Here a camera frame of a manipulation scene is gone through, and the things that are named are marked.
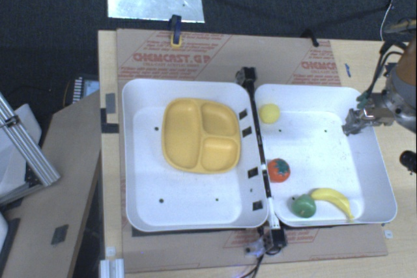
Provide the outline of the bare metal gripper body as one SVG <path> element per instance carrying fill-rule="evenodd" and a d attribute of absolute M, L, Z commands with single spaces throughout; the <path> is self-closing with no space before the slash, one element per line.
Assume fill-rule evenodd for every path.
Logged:
<path fill-rule="evenodd" d="M 394 91 L 362 93 L 362 122 L 365 126 L 416 127 L 416 109 Z"/>

